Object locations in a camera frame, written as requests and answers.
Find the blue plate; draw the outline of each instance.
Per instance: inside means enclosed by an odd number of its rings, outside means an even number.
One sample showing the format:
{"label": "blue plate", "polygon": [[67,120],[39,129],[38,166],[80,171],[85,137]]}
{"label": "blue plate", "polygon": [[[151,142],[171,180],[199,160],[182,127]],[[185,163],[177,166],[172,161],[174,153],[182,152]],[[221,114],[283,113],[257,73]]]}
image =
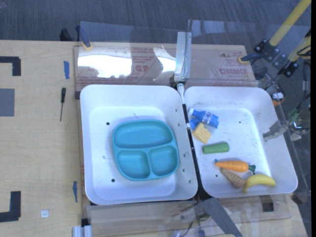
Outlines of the blue plate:
{"label": "blue plate", "polygon": [[130,180],[166,177],[179,166],[174,134],[160,120],[142,119],[119,124],[112,133],[112,146],[120,173]]}

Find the screwdriver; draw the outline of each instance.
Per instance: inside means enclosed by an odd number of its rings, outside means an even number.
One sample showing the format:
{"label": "screwdriver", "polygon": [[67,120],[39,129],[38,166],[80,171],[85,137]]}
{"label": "screwdriver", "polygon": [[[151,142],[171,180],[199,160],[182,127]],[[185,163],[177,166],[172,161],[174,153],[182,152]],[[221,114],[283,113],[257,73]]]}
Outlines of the screwdriver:
{"label": "screwdriver", "polygon": [[65,102],[65,96],[66,96],[66,88],[62,88],[61,90],[61,111],[60,111],[60,121],[61,121],[61,116],[63,114],[63,105]]}

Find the wooden table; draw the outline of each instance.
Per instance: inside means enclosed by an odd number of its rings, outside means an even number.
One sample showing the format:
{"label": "wooden table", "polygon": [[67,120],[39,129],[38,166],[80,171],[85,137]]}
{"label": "wooden table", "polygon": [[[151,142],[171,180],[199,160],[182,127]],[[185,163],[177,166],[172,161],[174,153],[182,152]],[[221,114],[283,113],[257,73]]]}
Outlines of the wooden table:
{"label": "wooden table", "polygon": [[[1,237],[67,237],[71,236],[72,227],[81,224],[74,72],[74,47],[78,45],[78,42],[0,40],[0,56],[21,59],[21,76],[12,76],[11,64],[0,63],[0,88],[15,90],[14,116],[0,117],[0,213],[10,210],[10,192],[21,191],[21,217],[18,221],[0,223]],[[70,79],[65,79],[64,61],[70,65]],[[62,87],[67,92],[60,121]],[[297,205],[289,195],[286,201],[291,218],[237,224],[237,227],[244,236],[306,236]],[[42,210],[49,210],[49,216],[41,217]],[[212,229],[207,234],[221,234],[218,227]]]}

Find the yellow pole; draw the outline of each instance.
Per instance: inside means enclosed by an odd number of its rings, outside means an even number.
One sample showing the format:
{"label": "yellow pole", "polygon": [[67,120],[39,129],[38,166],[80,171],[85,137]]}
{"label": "yellow pole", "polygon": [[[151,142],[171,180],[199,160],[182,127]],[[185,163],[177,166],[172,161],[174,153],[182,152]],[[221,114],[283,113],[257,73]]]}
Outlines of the yellow pole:
{"label": "yellow pole", "polygon": [[297,52],[309,45],[311,45],[311,35],[309,35],[307,38],[304,38],[302,42],[298,45],[298,47],[288,55],[289,61],[295,62],[299,57],[297,55]]}
{"label": "yellow pole", "polygon": [[269,43],[272,46],[277,46],[285,34],[291,29],[307,7],[312,3],[312,0],[301,0],[297,6],[292,10],[291,14],[283,22],[277,32],[270,39]]}

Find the dark gray floor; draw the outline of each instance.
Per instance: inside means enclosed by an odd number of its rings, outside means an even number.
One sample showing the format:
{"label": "dark gray floor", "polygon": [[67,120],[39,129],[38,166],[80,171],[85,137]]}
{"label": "dark gray floor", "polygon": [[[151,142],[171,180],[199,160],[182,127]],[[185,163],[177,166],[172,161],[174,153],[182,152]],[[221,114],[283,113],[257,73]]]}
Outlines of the dark gray floor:
{"label": "dark gray floor", "polygon": [[[186,30],[188,20],[228,21],[256,24],[260,32],[252,32],[250,47],[265,38],[265,25],[281,25],[300,0],[0,0],[6,7],[0,11],[2,40],[59,40],[62,28],[75,38],[75,27],[81,21]],[[295,24],[304,31],[311,25],[311,7]],[[290,43],[301,36],[288,36]],[[293,109],[302,97],[302,74],[280,77],[279,83],[287,99],[284,112]],[[310,134],[293,143],[298,153],[300,183],[299,200],[307,232],[311,236],[311,198],[304,200],[311,189]]]}

